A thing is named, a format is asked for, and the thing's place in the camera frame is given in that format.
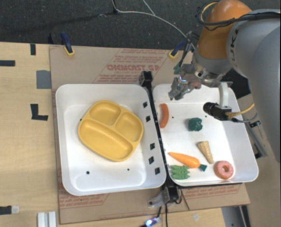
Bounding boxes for yellow divided plate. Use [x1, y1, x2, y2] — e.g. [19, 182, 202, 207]
[78, 100, 144, 162]

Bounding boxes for orange sausage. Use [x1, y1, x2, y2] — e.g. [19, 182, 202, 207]
[159, 103, 170, 129]

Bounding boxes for cream ice cream cone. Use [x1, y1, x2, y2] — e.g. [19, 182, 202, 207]
[197, 140, 214, 165]

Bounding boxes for pink doughnut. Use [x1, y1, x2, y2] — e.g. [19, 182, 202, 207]
[213, 160, 234, 180]

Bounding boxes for green pea pods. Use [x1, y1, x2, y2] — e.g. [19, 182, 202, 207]
[169, 165, 191, 181]

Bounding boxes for thin black rod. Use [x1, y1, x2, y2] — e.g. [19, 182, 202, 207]
[147, 84, 173, 186]

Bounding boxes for black cylinder on white bracket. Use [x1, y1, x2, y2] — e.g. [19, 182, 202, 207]
[203, 82, 233, 121]

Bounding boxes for green broccoli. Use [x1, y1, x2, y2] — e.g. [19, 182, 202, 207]
[187, 117, 203, 132]

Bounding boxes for white plastic tray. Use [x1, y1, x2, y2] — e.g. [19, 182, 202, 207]
[152, 83, 259, 187]
[55, 83, 167, 196]

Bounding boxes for orange carrot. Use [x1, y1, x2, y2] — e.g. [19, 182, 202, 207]
[168, 151, 208, 173]

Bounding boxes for black block with wires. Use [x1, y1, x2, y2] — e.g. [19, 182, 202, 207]
[139, 70, 154, 87]
[147, 184, 182, 209]

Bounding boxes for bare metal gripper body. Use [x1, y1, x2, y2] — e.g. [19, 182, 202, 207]
[175, 63, 233, 92]

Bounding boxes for brown cardboard board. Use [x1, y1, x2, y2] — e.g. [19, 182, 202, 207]
[49, 45, 251, 225]

